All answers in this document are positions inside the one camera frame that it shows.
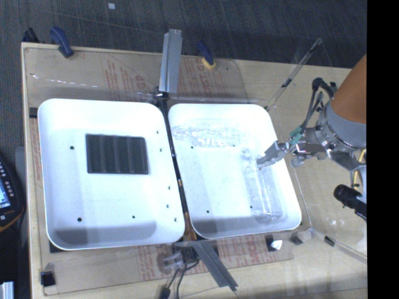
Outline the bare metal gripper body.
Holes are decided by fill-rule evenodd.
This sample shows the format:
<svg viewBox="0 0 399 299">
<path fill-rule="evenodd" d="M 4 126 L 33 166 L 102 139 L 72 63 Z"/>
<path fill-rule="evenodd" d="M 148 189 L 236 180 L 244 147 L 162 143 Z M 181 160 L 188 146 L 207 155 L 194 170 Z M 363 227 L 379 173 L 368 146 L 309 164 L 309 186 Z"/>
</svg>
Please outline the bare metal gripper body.
<svg viewBox="0 0 399 299">
<path fill-rule="evenodd" d="M 356 123 L 348 120 L 319 120 L 312 128 L 291 135 L 289 151 L 294 155 L 293 167 L 312 157 L 329 158 L 344 168 L 356 167 L 352 157 L 356 151 Z"/>
</svg>

